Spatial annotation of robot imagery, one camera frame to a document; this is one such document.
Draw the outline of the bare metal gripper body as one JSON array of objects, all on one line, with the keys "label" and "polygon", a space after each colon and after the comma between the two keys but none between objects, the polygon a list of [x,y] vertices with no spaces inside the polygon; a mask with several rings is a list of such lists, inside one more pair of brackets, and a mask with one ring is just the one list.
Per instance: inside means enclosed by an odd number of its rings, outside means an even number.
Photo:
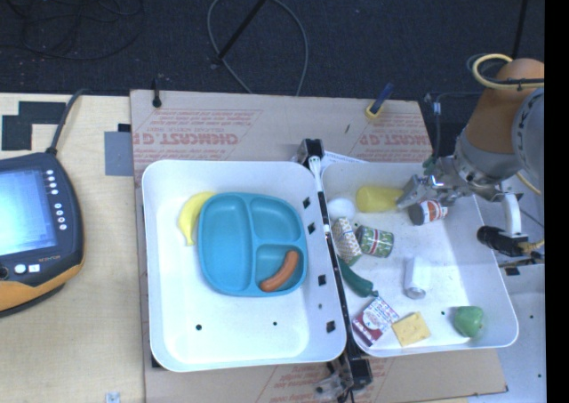
[{"label": "bare metal gripper body", "polygon": [[452,206],[463,197],[478,195],[491,202],[499,197],[498,180],[475,168],[463,157],[430,157],[423,168],[425,193],[422,198]]}]

